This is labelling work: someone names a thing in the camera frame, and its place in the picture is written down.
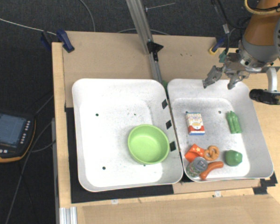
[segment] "silver can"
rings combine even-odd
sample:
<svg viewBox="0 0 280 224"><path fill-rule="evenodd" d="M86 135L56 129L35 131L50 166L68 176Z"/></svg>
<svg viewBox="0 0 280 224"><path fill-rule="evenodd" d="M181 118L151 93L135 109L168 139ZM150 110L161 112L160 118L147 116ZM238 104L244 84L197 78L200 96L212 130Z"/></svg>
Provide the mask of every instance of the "silver can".
<svg viewBox="0 0 280 224"><path fill-rule="evenodd" d="M186 172L190 177L198 177L203 171L207 169L207 161L202 157L197 157L193 162L186 167Z"/></svg>

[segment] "green plate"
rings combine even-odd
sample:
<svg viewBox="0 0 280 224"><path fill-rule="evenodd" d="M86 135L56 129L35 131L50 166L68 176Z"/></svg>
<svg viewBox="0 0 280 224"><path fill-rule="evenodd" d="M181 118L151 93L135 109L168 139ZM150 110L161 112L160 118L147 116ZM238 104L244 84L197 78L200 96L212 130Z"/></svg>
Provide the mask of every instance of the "green plate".
<svg viewBox="0 0 280 224"><path fill-rule="evenodd" d="M165 133L153 125L136 126L130 132L127 143L131 156L141 164L162 162L170 149Z"/></svg>

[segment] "white tray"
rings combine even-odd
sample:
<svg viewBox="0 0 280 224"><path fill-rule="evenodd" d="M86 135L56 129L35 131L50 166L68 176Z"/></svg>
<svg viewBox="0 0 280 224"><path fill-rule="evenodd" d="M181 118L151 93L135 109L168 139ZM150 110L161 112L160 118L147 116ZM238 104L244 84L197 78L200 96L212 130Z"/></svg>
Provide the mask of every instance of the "white tray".
<svg viewBox="0 0 280 224"><path fill-rule="evenodd" d="M80 79L72 87L78 177L88 191L172 184L183 174L166 93L154 80ZM141 165L129 154L127 138L137 125L159 127L176 149L165 161Z"/></svg>
<svg viewBox="0 0 280 224"><path fill-rule="evenodd" d="M169 82L169 101L184 170L189 163L184 155L196 143L204 149L210 145L217 146L220 156L216 161L224 162L224 152L230 149L243 154L243 161L238 166L230 167L224 163L223 168L210 172L205 181L270 177L273 163L253 102L249 98L249 89L239 82L235 88L228 90L228 82L219 80L206 89L203 88L202 80L175 79ZM186 111L201 113L204 135L188 134ZM226 119L230 111L237 114L242 133L231 134ZM200 177L190 179L203 182Z"/></svg>

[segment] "wooden table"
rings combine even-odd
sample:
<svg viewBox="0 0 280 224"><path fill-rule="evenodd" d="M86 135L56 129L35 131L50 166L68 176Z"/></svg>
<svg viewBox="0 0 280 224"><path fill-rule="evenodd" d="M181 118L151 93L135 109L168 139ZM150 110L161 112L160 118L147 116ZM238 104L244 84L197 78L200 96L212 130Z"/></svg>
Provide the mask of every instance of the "wooden table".
<svg viewBox="0 0 280 224"><path fill-rule="evenodd" d="M257 102L254 106L278 180L275 187L268 187L268 194L254 194L252 187L260 187L259 179L179 182L173 185L174 194L168 196L119 199L118 204L111 200L72 203L64 110L65 105L73 106L71 86L80 78L151 79L152 74L138 35L67 33L74 52L67 53L61 43L52 44L60 208L76 207L78 224L280 223L280 106ZM213 56L208 53L214 38L154 35L154 42L164 46L158 56L167 82L174 78L205 79L213 65L222 66L219 52ZM277 74L280 91L280 70ZM251 75L244 83L250 89L266 89L267 77ZM215 191L222 197L214 198Z"/></svg>

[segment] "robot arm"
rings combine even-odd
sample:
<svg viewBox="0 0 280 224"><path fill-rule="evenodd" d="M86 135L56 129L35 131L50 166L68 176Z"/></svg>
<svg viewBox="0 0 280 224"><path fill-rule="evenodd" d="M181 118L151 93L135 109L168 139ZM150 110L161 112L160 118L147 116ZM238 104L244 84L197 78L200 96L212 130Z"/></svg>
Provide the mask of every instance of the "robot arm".
<svg viewBox="0 0 280 224"><path fill-rule="evenodd" d="M252 90L250 98L270 105L280 105L280 92L277 91L276 72L280 67L271 67L280 57L280 0L260 0L256 8L248 5L247 10L253 13L236 53L220 55L222 68L213 66L203 80L203 86L215 83L225 73L230 79L228 89L248 78L250 74L266 73L269 81L267 90Z"/></svg>

